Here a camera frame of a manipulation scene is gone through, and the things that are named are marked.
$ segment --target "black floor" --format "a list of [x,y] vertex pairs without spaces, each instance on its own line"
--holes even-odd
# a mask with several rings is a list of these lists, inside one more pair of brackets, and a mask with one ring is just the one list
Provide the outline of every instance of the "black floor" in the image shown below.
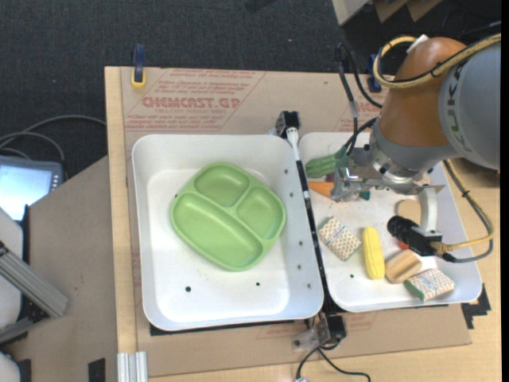
[[[383,24],[366,6],[342,27],[331,0],[0,0],[0,13],[1,145],[55,116],[104,119],[103,68],[129,65],[135,43],[145,45],[147,66],[335,72],[333,49],[343,42],[362,72],[399,34],[472,42],[499,32],[489,25],[501,20],[501,0],[445,0],[417,22],[403,8]],[[70,177],[107,152],[98,123],[59,121],[36,132],[61,146]],[[59,158],[38,137],[8,147]]]

